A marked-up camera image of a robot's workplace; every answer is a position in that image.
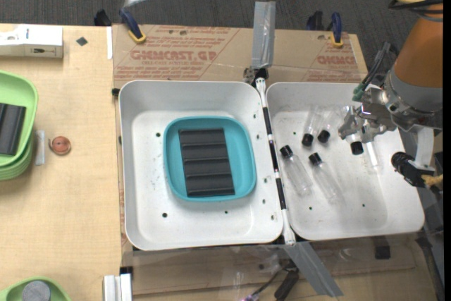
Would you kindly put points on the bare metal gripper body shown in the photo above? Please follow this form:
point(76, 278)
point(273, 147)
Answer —
point(377, 105)

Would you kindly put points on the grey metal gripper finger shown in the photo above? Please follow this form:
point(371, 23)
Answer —
point(373, 133)
point(350, 127)

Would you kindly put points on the clear plastic bottle black cap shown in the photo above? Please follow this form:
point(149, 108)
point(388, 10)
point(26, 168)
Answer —
point(307, 139)
point(323, 136)
point(356, 148)
point(294, 169)
point(324, 176)

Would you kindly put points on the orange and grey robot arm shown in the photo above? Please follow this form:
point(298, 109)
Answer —
point(421, 56)

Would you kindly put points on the white plastic tray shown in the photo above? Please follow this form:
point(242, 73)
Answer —
point(148, 194)
point(366, 208)

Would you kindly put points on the thin black and white rod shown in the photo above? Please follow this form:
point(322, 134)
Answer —
point(272, 148)

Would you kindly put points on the brown cardboard board red print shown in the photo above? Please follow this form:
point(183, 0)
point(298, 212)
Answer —
point(225, 49)

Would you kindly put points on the black ribbed holder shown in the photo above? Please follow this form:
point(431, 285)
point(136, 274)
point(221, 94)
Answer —
point(10, 128)
point(206, 162)

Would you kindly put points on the blue plate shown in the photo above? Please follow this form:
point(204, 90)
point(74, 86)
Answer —
point(172, 158)

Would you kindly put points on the brown round disc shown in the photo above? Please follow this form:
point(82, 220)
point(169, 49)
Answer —
point(60, 145)

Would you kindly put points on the white cardboard box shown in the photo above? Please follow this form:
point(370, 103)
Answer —
point(35, 40)

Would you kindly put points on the green plate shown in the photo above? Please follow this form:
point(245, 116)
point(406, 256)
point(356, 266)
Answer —
point(60, 290)
point(21, 171)
point(17, 88)

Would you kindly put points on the grey can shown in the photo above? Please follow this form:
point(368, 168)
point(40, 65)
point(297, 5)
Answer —
point(36, 292)

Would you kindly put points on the black cylinder on white bracket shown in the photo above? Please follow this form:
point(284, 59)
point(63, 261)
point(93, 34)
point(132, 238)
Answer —
point(408, 167)

